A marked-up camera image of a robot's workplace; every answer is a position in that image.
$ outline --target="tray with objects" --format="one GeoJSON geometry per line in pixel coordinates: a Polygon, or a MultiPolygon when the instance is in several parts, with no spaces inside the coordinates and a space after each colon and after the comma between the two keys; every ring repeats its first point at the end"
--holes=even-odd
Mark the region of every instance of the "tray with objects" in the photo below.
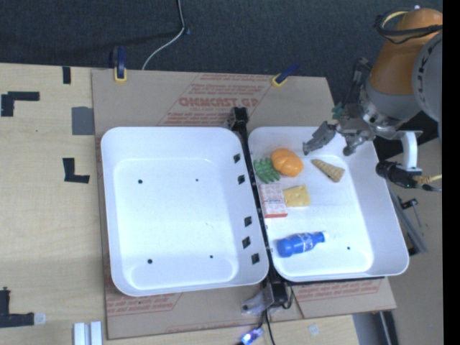
{"type": "Polygon", "coordinates": [[[335,137],[304,156],[315,130],[262,127],[243,140],[224,127],[105,133],[114,284],[142,296],[253,285],[270,268],[291,282],[402,273],[408,253],[373,144],[345,157],[335,137]]]}

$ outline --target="blue clamp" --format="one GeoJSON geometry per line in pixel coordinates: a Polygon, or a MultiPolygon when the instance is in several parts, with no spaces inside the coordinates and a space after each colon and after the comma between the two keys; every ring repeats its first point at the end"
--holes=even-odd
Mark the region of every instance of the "blue clamp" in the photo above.
{"type": "Polygon", "coordinates": [[[125,66],[127,52],[124,46],[115,46],[109,56],[109,67],[114,69],[114,79],[118,83],[126,82],[128,72],[125,66]]]}
{"type": "Polygon", "coordinates": [[[292,64],[285,71],[279,73],[278,75],[272,78],[272,85],[277,88],[281,87],[283,84],[286,83],[288,76],[296,72],[298,68],[299,68],[299,64],[297,63],[292,64]]]}

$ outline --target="yellow clamp pad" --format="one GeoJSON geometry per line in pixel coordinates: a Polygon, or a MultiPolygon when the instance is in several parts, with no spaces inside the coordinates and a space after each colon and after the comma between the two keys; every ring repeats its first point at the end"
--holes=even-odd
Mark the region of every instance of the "yellow clamp pad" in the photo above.
{"type": "Polygon", "coordinates": [[[278,83],[278,82],[276,81],[276,78],[278,78],[280,75],[281,75],[281,73],[278,73],[277,75],[275,75],[275,76],[272,78],[272,86],[273,86],[273,87],[279,88],[279,87],[281,87],[283,84],[286,83],[287,78],[286,78],[283,82],[281,82],[281,83],[278,83]]]}
{"type": "Polygon", "coordinates": [[[126,68],[123,69],[123,78],[118,78],[116,76],[116,67],[114,68],[114,78],[117,83],[124,83],[128,79],[128,70],[126,68]]]}

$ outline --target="orange toy pumpkin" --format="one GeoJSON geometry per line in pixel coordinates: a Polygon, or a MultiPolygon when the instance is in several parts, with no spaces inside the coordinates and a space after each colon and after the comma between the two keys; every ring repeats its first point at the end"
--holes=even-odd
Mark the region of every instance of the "orange toy pumpkin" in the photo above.
{"type": "Polygon", "coordinates": [[[299,156],[286,148],[276,149],[271,156],[273,167],[283,175],[297,176],[303,170],[299,156]]]}

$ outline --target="wooden table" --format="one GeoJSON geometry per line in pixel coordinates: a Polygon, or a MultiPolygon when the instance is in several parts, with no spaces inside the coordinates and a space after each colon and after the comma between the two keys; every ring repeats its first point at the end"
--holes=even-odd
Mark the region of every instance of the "wooden table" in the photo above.
{"type": "MultiPolygon", "coordinates": [[[[0,65],[0,93],[39,91],[0,117],[0,286],[11,290],[10,313],[44,313],[42,325],[0,328],[0,344],[71,344],[74,323],[102,321],[104,276],[95,139],[72,134],[71,109],[91,108],[91,69],[0,65]],[[88,184],[64,183],[63,158],[88,184]]],[[[249,328],[175,333],[107,344],[235,344],[249,328]]],[[[358,344],[351,316],[272,324],[277,344],[358,344]],[[308,327],[316,324],[313,335],[308,327]]],[[[264,336],[258,344],[271,344],[264,336]]]]}

